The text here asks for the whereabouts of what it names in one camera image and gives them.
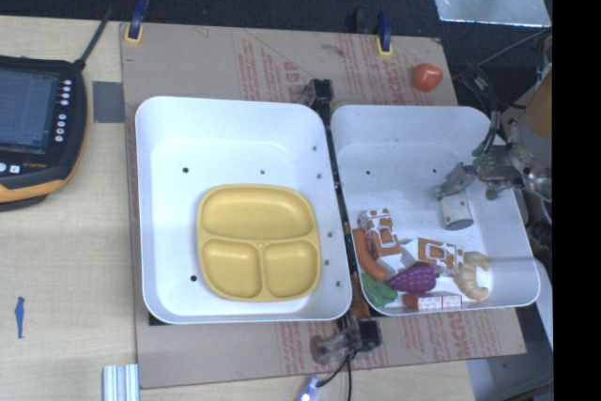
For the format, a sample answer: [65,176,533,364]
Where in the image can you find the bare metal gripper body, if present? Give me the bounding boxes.
[474,145,553,202]

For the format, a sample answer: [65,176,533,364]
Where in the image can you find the white can with orange dots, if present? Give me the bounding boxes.
[438,193,475,231]

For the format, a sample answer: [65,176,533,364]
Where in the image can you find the white plastic tray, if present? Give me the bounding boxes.
[330,104,542,317]
[134,96,354,326]

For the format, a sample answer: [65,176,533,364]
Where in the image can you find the orange and white carton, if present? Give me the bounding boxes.
[357,208,404,260]
[407,237,467,277]

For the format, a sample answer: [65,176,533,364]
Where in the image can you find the beige toy croissant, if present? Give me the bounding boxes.
[452,251,492,302]

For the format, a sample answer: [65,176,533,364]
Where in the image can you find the red toy strawberry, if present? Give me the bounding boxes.
[412,62,444,93]

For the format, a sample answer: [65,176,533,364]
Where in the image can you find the purple toy grapes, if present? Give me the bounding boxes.
[387,261,440,295]

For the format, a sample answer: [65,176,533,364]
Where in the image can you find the orange toy sausage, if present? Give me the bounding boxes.
[351,227,389,282]

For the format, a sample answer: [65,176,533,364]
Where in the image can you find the thin black and white rod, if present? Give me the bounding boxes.
[322,105,359,320]

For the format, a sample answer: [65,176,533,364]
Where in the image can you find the green toy lettuce leaf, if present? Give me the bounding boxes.
[360,271,400,309]

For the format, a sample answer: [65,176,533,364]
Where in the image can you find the yellow divided plate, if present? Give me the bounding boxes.
[195,183,323,302]

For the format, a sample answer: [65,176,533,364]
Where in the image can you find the brown cardboard board red print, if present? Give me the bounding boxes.
[119,22,528,391]

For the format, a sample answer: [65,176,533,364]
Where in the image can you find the black cylinder on white bracket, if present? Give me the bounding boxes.
[530,218,553,251]

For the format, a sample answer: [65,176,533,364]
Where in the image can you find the black block with thin wires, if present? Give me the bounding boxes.
[300,78,335,110]
[358,319,382,351]

